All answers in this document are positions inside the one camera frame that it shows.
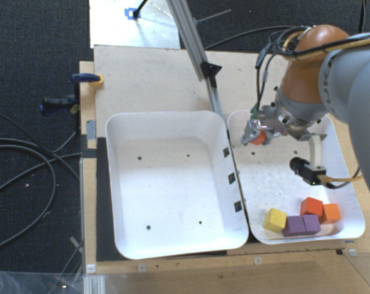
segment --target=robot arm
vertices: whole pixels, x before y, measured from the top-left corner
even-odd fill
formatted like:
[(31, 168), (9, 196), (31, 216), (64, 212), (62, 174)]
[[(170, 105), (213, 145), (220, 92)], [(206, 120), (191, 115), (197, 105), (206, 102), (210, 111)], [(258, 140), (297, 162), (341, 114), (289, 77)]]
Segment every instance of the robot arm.
[[(320, 25), (303, 33), (295, 51), (306, 53), (325, 44), (364, 38), (370, 34), (349, 37), (339, 28)], [(309, 141), (311, 153), (317, 154), (308, 127), (330, 112), (349, 125), (355, 155), (370, 189), (370, 44), (362, 44), (290, 61), (274, 102), (255, 110), (247, 122), (243, 144), (267, 145), (277, 136), (291, 135)], [(311, 162), (296, 158), (290, 163), (310, 185), (320, 184), (319, 175), (325, 174), (325, 168), (312, 165), (318, 161), (314, 156)]]

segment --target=metal leg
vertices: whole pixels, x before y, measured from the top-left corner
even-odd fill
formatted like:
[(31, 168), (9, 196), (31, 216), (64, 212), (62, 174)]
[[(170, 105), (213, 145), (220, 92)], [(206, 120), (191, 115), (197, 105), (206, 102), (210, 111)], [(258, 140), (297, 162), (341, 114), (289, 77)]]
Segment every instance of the metal leg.
[(148, 0), (143, 0), (139, 7), (133, 11), (134, 18), (138, 18), (138, 15)]

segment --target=orange cube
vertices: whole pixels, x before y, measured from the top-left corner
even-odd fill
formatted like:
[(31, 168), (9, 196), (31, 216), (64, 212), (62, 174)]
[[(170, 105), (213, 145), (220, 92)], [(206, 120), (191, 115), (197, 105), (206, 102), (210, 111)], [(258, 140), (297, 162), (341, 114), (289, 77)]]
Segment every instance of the orange cube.
[(301, 216), (304, 214), (316, 214), (319, 218), (322, 216), (322, 201), (308, 197), (301, 204)]
[(323, 205), (322, 216), (320, 218), (320, 224), (332, 224), (341, 219), (339, 207), (337, 203), (329, 203)]

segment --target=toy block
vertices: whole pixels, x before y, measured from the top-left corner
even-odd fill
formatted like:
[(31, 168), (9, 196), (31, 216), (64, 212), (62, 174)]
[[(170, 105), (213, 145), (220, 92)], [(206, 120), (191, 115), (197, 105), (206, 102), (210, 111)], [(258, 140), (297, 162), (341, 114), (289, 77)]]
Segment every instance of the toy block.
[(284, 236), (297, 236), (306, 233), (305, 224), (302, 216), (289, 216), (283, 230)]
[(320, 218), (321, 224), (332, 224), (341, 219), (339, 207), (337, 203), (329, 203), (323, 205), (323, 212)]
[(313, 235), (321, 231), (319, 217), (316, 214), (304, 214), (302, 219), (307, 235)]
[(301, 216), (304, 214), (316, 214), (317, 217), (322, 216), (322, 201), (308, 197), (301, 204)]
[(285, 212), (271, 208), (265, 214), (263, 228), (278, 233), (284, 229), (286, 218), (287, 214)]

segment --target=yellow clamp pad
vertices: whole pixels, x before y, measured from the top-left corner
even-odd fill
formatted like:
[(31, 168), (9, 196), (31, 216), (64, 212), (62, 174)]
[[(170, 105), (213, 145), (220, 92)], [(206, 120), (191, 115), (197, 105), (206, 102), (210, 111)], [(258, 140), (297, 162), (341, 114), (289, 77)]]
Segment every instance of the yellow clamp pad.
[(88, 84), (90, 86), (102, 86), (104, 84), (104, 77), (102, 76), (102, 74), (96, 74), (97, 76), (99, 76), (100, 80), (99, 81), (90, 81)]

